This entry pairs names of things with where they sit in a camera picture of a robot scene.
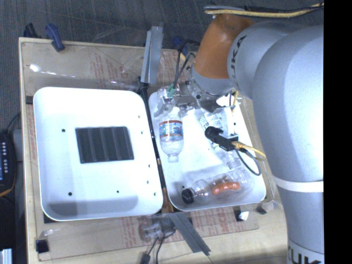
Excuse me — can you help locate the thin black rod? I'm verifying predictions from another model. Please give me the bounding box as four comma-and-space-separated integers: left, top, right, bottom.
140, 87, 173, 213

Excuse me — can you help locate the clear bottle black cap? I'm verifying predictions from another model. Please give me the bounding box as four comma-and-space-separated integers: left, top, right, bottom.
181, 167, 252, 205

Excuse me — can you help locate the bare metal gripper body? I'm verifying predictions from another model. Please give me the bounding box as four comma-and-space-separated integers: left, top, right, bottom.
173, 80, 225, 113

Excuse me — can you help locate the orange sausage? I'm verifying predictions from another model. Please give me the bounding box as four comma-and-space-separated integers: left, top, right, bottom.
211, 181, 241, 196

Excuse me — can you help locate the clear bottle white label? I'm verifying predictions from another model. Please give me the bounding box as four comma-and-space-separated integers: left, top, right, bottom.
197, 111, 235, 137

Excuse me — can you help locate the black cylinder on white bracket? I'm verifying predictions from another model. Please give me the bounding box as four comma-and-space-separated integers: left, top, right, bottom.
204, 107, 240, 151

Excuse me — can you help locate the brown cardboard board red print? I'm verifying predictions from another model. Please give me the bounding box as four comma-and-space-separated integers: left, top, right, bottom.
20, 41, 261, 261

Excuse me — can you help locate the clear bottle red blue label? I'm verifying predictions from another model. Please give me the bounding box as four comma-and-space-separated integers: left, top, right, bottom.
158, 118, 185, 163

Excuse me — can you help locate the crumpled clear plastic bottle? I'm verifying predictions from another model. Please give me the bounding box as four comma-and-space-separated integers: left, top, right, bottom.
219, 148, 244, 171

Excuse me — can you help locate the white plastic tray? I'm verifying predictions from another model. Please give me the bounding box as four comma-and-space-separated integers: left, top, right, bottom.
32, 86, 164, 222
148, 88, 267, 212

